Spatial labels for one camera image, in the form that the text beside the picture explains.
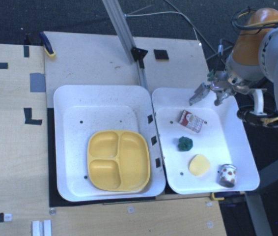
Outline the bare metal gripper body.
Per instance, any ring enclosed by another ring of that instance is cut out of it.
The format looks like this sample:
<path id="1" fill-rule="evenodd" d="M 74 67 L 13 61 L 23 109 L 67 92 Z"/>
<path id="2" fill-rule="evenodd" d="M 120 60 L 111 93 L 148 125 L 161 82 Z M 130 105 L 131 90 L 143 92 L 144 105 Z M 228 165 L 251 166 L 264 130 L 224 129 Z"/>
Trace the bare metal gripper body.
<path id="1" fill-rule="evenodd" d="M 267 91 L 266 88 L 258 88 L 256 82 L 242 78 L 233 70 L 209 72 L 210 88 L 213 91 L 228 92 L 229 94 L 240 93 L 243 95 L 253 94 L 256 90 L 261 90 L 262 93 Z"/>

